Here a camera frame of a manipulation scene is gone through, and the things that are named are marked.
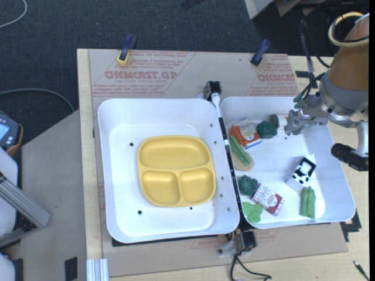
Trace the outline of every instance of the dark floor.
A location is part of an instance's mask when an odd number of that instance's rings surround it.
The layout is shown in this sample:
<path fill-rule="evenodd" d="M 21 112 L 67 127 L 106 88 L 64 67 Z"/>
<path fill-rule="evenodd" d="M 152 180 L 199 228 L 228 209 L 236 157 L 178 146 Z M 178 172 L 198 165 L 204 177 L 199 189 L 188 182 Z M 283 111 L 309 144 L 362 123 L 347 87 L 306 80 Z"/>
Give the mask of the dark floor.
<path fill-rule="evenodd" d="M 250 20 L 244 0 L 26 0 L 26 15 L 0 28 L 0 111 L 21 123 L 24 143 L 71 113 L 46 92 L 4 94 L 42 88 L 79 108 L 78 48 L 122 48 L 126 34 L 137 49 L 255 52 L 263 39 L 268 52 L 304 55 L 298 25 L 307 22 L 316 53 L 332 56 L 326 32 L 332 18 L 350 10 L 369 11 L 369 0 L 328 0 L 304 17 L 295 8 L 280 17 L 275 4 Z M 21 0 L 0 0 L 0 25 L 23 12 Z"/>

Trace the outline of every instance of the table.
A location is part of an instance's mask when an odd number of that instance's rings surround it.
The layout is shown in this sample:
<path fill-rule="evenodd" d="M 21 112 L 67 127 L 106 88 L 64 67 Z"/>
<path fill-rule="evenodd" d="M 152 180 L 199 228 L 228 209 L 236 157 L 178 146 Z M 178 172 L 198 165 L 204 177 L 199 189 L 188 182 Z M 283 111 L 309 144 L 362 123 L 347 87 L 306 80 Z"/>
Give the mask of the table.
<path fill-rule="evenodd" d="M 326 69 L 314 60 L 315 74 Z M 101 228 L 99 218 L 98 188 L 95 161 L 95 144 L 93 139 L 93 113 L 90 84 L 90 61 L 88 49 L 78 49 L 78 74 L 81 120 L 81 144 L 83 162 L 84 205 L 86 224 L 86 252 L 87 259 L 101 259 Z M 289 61 L 295 70 L 306 70 L 306 58 L 289 56 Z M 297 78 L 299 90 L 304 88 L 306 80 Z M 355 115 L 353 119 L 367 119 L 368 110 Z M 356 147 L 357 135 L 355 129 L 343 129 L 330 124 L 330 131 L 334 142 L 344 143 Z M 248 264 L 250 270 L 264 272 L 274 280 L 360 280 L 363 276 L 355 268 L 353 261 L 357 260 L 369 274 L 369 175 L 368 172 L 357 172 L 343 164 L 346 177 L 352 189 L 362 228 L 358 233 L 349 235 L 348 252 L 303 258 L 281 259 L 277 261 L 252 262 Z M 239 268 L 234 271 L 236 278 L 249 279 L 248 273 Z M 228 280 L 229 266 L 212 266 L 172 272 L 161 272 L 145 275 L 124 276 L 111 280 Z"/>

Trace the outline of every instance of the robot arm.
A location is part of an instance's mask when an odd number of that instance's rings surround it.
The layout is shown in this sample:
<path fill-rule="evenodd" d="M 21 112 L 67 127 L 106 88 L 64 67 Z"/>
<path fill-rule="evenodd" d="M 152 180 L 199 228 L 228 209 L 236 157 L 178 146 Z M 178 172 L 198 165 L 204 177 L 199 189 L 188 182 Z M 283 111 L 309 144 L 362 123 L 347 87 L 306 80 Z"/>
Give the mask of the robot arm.
<path fill-rule="evenodd" d="M 348 17 L 359 17 L 354 27 L 340 42 L 335 39 L 335 26 Z M 328 121 L 345 128 L 357 128 L 357 150 L 337 144 L 332 155 L 357 170 L 368 170 L 369 125 L 350 117 L 369 106 L 369 19 L 370 15 L 348 13 L 338 17 L 329 29 L 330 41 L 340 46 L 329 70 L 322 76 L 319 91 L 306 95 L 306 89 L 295 98 L 297 111 L 288 114 L 285 133 L 300 134 L 305 128 L 326 125 Z"/>

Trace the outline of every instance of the yellow plate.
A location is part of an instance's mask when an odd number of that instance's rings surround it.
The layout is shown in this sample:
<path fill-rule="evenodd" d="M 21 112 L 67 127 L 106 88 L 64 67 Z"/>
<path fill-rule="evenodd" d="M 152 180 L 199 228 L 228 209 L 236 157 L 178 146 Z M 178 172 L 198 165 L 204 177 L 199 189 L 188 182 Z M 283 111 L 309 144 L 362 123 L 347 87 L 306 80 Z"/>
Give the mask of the yellow plate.
<path fill-rule="evenodd" d="M 216 191 L 210 150 L 193 136 L 156 136 L 141 143 L 138 175 L 144 196 L 161 207 L 193 206 Z"/>

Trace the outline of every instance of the blue clamp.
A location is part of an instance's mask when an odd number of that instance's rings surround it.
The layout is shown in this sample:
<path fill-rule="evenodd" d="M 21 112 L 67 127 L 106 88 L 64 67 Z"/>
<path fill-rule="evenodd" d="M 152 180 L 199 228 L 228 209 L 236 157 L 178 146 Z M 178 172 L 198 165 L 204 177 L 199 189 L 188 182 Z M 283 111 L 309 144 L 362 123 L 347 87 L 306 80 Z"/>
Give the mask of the blue clamp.
<path fill-rule="evenodd" d="M 263 54 L 267 51 L 267 49 L 271 46 L 271 42 L 269 40 L 264 40 L 262 45 L 258 48 L 256 54 L 250 60 L 250 63 L 255 64 L 258 66 L 262 60 Z"/>
<path fill-rule="evenodd" d="M 120 51 L 120 53 L 118 54 L 117 56 L 117 63 L 120 65 L 120 66 L 123 66 L 129 59 L 129 49 L 131 49 L 131 43 L 133 41 L 133 35 L 132 34 L 128 34 L 126 40 L 125 40 L 125 43 L 124 43 L 124 47 L 122 48 L 122 50 Z"/>

